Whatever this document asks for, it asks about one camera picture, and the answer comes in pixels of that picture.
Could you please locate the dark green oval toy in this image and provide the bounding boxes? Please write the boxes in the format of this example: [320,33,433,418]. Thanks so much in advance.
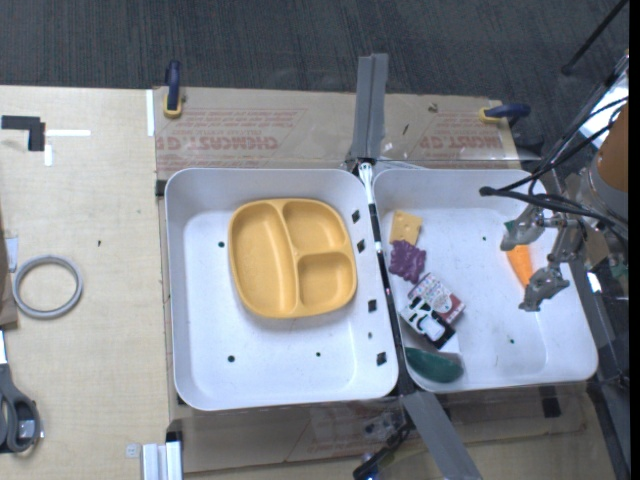
[403,346,466,385]

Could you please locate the grey handled scissors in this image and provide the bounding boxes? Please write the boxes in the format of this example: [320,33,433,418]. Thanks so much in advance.
[0,361,42,454]

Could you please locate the brown cardboard board red print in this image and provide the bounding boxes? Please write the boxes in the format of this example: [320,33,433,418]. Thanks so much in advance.
[152,86,589,474]

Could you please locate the white and red carton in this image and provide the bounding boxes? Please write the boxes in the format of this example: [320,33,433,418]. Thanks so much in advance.
[407,272,467,326]

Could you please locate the black and white carton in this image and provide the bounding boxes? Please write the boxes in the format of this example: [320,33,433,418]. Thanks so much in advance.
[398,299,462,355]

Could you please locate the grey tape roll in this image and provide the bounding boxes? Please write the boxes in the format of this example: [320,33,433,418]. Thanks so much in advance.
[12,254,84,320]

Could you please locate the yellow cheese slice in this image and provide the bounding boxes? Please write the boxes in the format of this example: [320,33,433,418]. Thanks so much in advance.
[389,209,423,246]

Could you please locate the white plastic tray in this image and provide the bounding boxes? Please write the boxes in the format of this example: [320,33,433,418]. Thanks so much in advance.
[163,167,400,412]
[372,167,600,395]

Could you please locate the orange carrot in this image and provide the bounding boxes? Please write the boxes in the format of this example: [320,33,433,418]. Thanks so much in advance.
[503,219,535,290]

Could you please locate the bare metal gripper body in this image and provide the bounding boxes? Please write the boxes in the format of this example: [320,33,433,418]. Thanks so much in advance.
[544,202,609,269]

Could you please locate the purple grapes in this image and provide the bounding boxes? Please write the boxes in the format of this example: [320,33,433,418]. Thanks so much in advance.
[388,240,428,285]

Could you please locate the yellow divided plate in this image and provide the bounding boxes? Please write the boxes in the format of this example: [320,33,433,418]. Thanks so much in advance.
[227,197,359,320]

